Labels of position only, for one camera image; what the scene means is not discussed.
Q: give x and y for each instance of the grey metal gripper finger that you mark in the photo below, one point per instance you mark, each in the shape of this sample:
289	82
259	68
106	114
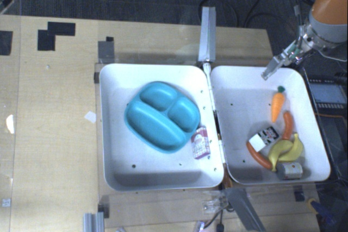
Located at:
272	63
275	69

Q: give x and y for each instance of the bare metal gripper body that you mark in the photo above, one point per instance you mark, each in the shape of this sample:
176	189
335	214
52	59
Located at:
305	43

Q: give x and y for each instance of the orange carrot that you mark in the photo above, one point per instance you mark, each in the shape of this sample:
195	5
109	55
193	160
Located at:
278	104

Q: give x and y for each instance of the white plastic tray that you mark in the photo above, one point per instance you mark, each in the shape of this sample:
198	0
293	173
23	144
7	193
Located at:
152	171
244	106

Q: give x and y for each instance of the orange sausage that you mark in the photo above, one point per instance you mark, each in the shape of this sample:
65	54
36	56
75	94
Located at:
259	159
288	125

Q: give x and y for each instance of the black and white carton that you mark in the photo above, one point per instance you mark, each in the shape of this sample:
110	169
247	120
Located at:
267	135

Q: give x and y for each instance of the yellow banana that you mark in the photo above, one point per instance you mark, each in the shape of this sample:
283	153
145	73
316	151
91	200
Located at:
297	148
280	150

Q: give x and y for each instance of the silver can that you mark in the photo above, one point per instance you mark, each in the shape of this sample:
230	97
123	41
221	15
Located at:
290	171

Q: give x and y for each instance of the pink and white carton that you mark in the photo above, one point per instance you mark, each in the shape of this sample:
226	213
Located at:
200	144

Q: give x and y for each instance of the blue divided plate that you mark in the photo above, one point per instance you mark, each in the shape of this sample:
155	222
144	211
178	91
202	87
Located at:
157	127

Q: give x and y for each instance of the black cylinder on white bracket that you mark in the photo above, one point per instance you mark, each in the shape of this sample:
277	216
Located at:
297	11

